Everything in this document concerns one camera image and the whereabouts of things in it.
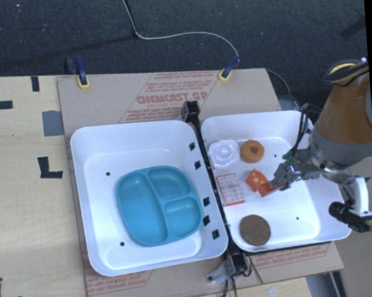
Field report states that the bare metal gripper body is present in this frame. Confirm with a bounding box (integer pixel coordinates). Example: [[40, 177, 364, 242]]
[[288, 146, 350, 188]]

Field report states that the red carton with yellow star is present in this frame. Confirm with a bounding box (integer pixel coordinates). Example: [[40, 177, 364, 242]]
[[244, 167, 287, 199]]

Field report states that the white plastic tray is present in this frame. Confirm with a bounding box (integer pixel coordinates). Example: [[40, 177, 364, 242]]
[[68, 115, 232, 280], [199, 105, 355, 257]]

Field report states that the orange doughnut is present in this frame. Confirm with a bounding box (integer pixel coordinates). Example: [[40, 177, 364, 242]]
[[238, 138, 267, 165]]

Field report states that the white and pink packet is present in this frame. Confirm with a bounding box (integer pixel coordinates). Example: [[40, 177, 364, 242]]
[[214, 172, 247, 208]]

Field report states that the brown round biscuit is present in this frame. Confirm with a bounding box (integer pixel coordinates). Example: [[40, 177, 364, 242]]
[[237, 213, 273, 248]]

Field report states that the thin black and white rod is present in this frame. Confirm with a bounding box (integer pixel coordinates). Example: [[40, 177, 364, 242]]
[[191, 109, 246, 287]]

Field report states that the blue divided plate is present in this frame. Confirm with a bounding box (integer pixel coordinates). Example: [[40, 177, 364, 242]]
[[113, 162, 207, 250]]

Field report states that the brown cardboard board, red print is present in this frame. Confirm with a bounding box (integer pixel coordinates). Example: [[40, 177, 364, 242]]
[[56, 55, 348, 297]]

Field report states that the black cylinder on white bracket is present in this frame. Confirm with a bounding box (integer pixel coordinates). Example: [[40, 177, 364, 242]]
[[325, 174, 372, 236]]

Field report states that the black block with thin wires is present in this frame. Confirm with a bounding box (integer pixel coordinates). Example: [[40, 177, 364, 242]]
[[180, 100, 202, 124], [228, 250, 250, 277]]

